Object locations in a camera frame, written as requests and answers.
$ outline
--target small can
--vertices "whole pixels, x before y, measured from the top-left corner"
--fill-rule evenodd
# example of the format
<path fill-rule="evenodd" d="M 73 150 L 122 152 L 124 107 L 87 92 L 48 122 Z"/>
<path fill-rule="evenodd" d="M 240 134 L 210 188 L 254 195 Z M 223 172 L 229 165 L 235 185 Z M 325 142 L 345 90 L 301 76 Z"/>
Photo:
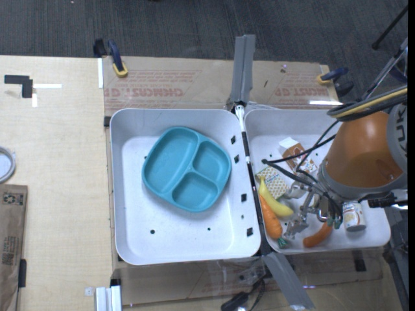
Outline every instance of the small can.
<path fill-rule="evenodd" d="M 347 231 L 361 231 L 366 228 L 362 205 L 358 202 L 343 204 L 343 224 Z"/>

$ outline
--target cardboard bag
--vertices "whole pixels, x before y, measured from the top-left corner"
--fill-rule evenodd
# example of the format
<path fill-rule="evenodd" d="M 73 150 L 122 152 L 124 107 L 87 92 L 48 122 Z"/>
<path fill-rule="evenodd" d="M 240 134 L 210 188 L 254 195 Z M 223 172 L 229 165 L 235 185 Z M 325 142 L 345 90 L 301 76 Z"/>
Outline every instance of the cardboard bag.
<path fill-rule="evenodd" d="M 0 311 L 15 311 L 27 187 L 0 185 Z"/>

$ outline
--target white tape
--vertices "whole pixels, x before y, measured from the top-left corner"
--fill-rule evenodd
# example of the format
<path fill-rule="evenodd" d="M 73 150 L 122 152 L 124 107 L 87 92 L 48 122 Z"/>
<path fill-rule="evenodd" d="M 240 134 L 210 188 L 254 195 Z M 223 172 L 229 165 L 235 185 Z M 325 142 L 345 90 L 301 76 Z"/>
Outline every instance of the white tape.
<path fill-rule="evenodd" d="M 104 76 L 102 73 L 102 58 L 98 59 L 98 87 L 100 89 L 104 87 Z"/>
<path fill-rule="evenodd" d="M 309 103 L 310 105 L 333 105 L 333 106 L 343 105 L 339 101 L 330 101 L 330 100 L 310 100 Z"/>
<path fill-rule="evenodd" d="M 38 94 L 36 92 L 32 93 L 32 107 L 38 107 Z"/>
<path fill-rule="evenodd" d="M 34 89 L 62 89 L 62 84 L 33 84 Z"/>

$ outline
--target toy carrot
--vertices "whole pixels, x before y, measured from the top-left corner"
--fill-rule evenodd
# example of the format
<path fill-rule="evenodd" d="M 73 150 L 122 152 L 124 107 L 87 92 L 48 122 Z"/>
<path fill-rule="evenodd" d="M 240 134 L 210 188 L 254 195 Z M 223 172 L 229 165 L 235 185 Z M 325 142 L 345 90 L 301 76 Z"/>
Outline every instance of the toy carrot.
<path fill-rule="evenodd" d="M 259 195 L 259 201 L 261 202 L 262 215 L 264 218 L 265 231 L 270 238 L 279 238 L 283 233 L 283 227 L 279 222 L 277 216 L 272 211 L 269 204 L 265 201 L 264 197 Z"/>
<path fill-rule="evenodd" d="M 303 239 L 303 245 L 305 248 L 312 248 L 313 246 L 316 246 L 317 244 L 323 242 L 329 235 L 331 234 L 333 230 L 333 226 L 328 226 L 327 222 L 323 223 L 323 226 L 320 228 L 320 230 L 308 237 L 305 237 Z"/>

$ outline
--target banana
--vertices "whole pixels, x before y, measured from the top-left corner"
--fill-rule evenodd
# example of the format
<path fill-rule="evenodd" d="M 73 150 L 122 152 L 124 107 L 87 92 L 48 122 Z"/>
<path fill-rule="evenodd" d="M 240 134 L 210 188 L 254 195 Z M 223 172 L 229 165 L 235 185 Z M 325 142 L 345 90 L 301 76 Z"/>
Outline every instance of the banana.
<path fill-rule="evenodd" d="M 265 185 L 265 178 L 261 176 L 260 179 L 261 183 L 259 184 L 259 194 L 265 199 L 265 201 L 271 207 L 272 212 L 274 212 L 275 215 L 279 218 L 292 215 L 294 211 L 290 207 L 281 204 L 273 197 L 273 195 L 271 195 L 270 191 Z"/>

